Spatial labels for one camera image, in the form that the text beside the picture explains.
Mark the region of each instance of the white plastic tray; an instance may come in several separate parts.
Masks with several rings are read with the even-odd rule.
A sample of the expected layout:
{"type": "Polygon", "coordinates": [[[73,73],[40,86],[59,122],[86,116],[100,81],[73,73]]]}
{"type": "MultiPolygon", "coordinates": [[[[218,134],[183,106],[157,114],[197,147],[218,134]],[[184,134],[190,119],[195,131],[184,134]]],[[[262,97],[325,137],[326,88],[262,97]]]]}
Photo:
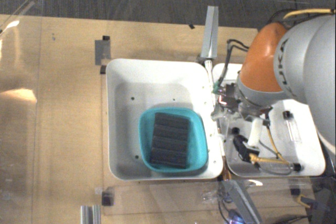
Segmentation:
{"type": "MultiPolygon", "coordinates": [[[[218,64],[213,68],[213,77],[216,81],[224,64],[218,64]]],[[[238,71],[242,65],[229,64],[228,72],[224,82],[231,83],[237,79],[238,71]]],[[[289,161],[299,162],[303,166],[303,170],[298,173],[292,173],[290,176],[319,176],[326,167],[326,162],[323,157],[322,149],[316,132],[309,107],[305,104],[299,103],[293,99],[279,101],[274,105],[274,109],[270,113],[271,132],[277,148],[282,155],[289,161]],[[288,129],[283,123],[282,111],[289,110],[295,116],[297,127],[301,136],[301,142],[296,143],[291,141],[288,129]]],[[[249,133],[250,123],[237,120],[230,123],[230,128],[239,127],[244,134],[249,133]]],[[[231,171],[242,177],[260,177],[272,176],[267,173],[259,173],[251,164],[243,162],[239,157],[237,151],[234,149],[232,136],[228,136],[224,149],[231,171]]],[[[271,147],[268,139],[266,128],[263,128],[260,140],[271,147]]],[[[260,148],[260,156],[273,157],[263,147],[260,148]]]]}
{"type": "Polygon", "coordinates": [[[109,165],[122,180],[211,179],[223,169],[206,70],[197,63],[116,59],[107,66],[109,165]],[[160,174],[141,159],[138,119],[147,109],[176,106],[194,110],[205,128],[208,162],[191,173],[160,174]]]}

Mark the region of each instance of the blue plastic basket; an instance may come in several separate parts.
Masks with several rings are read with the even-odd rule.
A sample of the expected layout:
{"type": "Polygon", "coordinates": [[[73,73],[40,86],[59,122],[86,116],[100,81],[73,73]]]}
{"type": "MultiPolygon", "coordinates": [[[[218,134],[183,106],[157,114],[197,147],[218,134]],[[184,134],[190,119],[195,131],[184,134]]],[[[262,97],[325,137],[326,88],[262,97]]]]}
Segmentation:
{"type": "Polygon", "coordinates": [[[142,113],[139,119],[139,140],[141,155],[145,165],[149,169],[159,173],[191,172],[202,168],[208,160],[208,149],[202,119],[190,109],[153,108],[146,110],[144,113],[142,113]],[[170,167],[166,165],[151,164],[149,162],[151,155],[155,114],[158,112],[179,115],[189,118],[190,120],[187,161],[185,169],[170,167]]]}

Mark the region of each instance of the wooden table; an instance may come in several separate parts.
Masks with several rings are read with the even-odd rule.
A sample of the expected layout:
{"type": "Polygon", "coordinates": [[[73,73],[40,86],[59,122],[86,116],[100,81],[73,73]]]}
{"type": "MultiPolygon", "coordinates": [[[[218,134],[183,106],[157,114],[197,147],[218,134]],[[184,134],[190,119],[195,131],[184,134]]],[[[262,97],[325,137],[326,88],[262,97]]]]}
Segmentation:
{"type": "MultiPolygon", "coordinates": [[[[27,176],[33,180],[32,220],[79,223],[80,206],[100,204],[100,192],[111,181],[120,187],[138,184],[107,176],[108,167],[103,161],[107,107],[104,76],[94,63],[95,40],[103,35],[111,37],[112,58],[195,61],[201,51],[204,26],[191,29],[188,25],[48,17],[30,20],[41,27],[34,157],[27,163],[34,165],[34,173],[27,176]]],[[[220,27],[217,61],[224,61],[227,39],[249,45],[256,34],[255,29],[220,27]]],[[[243,59],[243,52],[234,52],[234,62],[243,59]]],[[[294,202],[287,205],[279,211],[280,204],[270,207],[265,202],[260,213],[271,218],[285,212],[304,212],[294,202]]],[[[108,215],[102,210],[102,223],[199,224],[222,220],[216,207],[210,206],[204,211],[127,215],[108,215]]]]}

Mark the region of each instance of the wooden surface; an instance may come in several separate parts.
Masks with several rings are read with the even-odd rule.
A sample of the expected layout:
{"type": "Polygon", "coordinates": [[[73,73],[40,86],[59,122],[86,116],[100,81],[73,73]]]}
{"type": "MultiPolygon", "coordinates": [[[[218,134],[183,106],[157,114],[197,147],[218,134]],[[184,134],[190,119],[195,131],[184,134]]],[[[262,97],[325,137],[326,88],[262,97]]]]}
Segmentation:
{"type": "MultiPolygon", "coordinates": [[[[102,113],[106,107],[102,92],[104,78],[99,74],[100,67],[94,63],[95,40],[100,40],[103,35],[111,37],[112,58],[194,61],[201,51],[204,31],[202,26],[195,27],[42,18],[33,223],[79,223],[80,206],[100,204],[100,192],[110,182],[103,176],[106,169],[103,165],[106,126],[102,124],[102,113]]],[[[217,60],[224,61],[228,38],[249,45],[255,35],[255,29],[219,28],[217,60]]],[[[240,51],[233,54],[235,62],[242,62],[243,58],[240,51]]],[[[116,186],[133,186],[112,180],[116,186]]],[[[164,208],[163,201],[156,202],[159,208],[164,208]]],[[[284,212],[277,207],[268,207],[264,204],[260,209],[268,218],[284,212],[304,212],[294,203],[289,204],[284,212]]],[[[214,205],[201,211],[102,214],[103,224],[217,222],[222,223],[222,220],[214,205]]]]}

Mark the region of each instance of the teal container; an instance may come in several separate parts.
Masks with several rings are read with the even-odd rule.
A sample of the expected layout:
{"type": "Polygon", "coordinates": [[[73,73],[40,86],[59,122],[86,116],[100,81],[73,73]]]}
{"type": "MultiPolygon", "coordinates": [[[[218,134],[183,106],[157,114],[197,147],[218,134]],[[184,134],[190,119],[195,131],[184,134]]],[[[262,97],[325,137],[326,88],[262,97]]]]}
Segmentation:
{"type": "Polygon", "coordinates": [[[158,173],[185,173],[201,169],[208,160],[208,148],[203,122],[194,111],[186,108],[152,108],[142,113],[139,119],[139,141],[145,165],[158,173]],[[190,120],[186,168],[156,165],[149,162],[156,113],[183,116],[190,120]]]}

